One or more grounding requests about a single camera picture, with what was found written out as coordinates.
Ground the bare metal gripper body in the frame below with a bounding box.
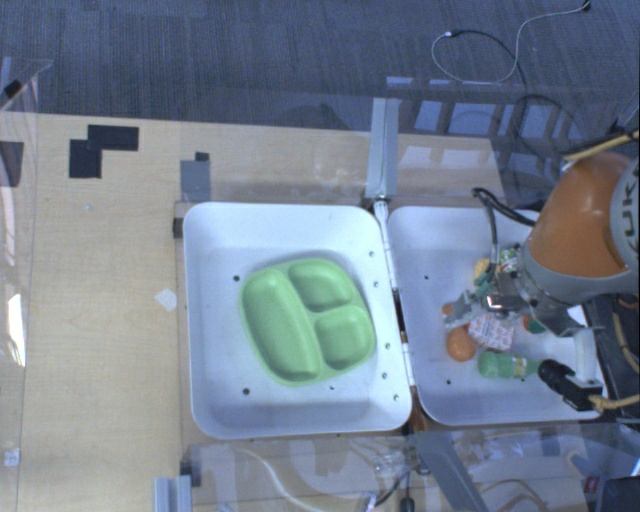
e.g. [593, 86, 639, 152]
[475, 272, 545, 321]

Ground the orange round fruit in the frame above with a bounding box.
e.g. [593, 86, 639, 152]
[446, 325, 477, 363]

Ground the white packet with orange print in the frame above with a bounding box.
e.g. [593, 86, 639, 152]
[467, 312, 516, 350]

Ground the green and white can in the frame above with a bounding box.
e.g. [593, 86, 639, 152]
[496, 244, 522, 274]

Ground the white plastic tray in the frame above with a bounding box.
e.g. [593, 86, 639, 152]
[387, 205, 609, 427]
[182, 201, 414, 441]

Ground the thin black and white rod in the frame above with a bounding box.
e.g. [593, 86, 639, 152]
[373, 199, 417, 389]

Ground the green divided plate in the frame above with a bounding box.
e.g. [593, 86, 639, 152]
[238, 257, 378, 386]

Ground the black cylinder on white bracket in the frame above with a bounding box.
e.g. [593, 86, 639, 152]
[537, 324, 606, 414]

